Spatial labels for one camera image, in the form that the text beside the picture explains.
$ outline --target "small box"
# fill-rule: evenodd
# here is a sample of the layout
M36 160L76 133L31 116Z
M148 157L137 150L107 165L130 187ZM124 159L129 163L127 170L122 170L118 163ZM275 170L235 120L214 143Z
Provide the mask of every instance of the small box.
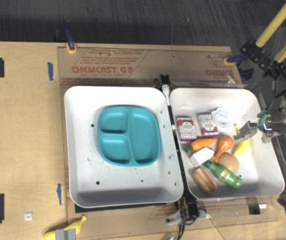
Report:
M219 131L211 113L200 113L197 115L199 127L203 137L214 138L219 136Z
M197 139L193 119L191 117L178 117L176 119L176 125L180 141L194 141Z
M214 155L213 149L209 147L204 147L199 151L195 152L193 155L189 157L189 160L195 167L199 167L207 160L211 159Z

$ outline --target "plastic carrot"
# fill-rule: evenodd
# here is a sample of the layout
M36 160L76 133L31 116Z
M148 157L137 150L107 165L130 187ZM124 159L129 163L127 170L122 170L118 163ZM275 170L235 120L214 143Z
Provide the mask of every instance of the plastic carrot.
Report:
M185 149L186 153L196 152L199 151L205 147L209 147L215 142L217 142L217 138L198 138L190 144L189 147Z

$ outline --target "teal plate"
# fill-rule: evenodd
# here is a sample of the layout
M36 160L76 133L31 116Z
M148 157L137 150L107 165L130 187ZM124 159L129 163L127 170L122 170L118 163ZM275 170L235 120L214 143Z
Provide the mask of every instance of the teal plate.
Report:
M110 164L149 166L160 156L161 138L156 117L137 106L111 106L98 117L99 153Z

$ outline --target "dark gray carpet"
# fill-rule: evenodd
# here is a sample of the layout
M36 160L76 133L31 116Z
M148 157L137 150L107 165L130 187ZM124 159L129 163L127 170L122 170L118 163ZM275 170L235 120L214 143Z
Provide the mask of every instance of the dark gray carpet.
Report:
M68 26L77 43L230 46L237 55L241 45L260 36L285 2L0 0L0 41L54 42L54 30ZM275 54L285 42L286 20L266 49ZM248 84L261 78L262 70L255 67ZM284 88L286 81L279 77L279 90ZM270 77L262 82L261 89L268 101ZM279 141L286 160L286 137Z

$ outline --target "food box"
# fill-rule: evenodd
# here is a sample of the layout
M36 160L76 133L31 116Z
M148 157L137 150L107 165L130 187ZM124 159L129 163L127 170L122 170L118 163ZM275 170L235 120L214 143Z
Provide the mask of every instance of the food box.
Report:
M178 117L176 119L177 135L180 141L194 141L197 135L192 117Z
M203 137L214 138L219 136L219 130L214 122L211 113L199 113L197 115L199 127Z

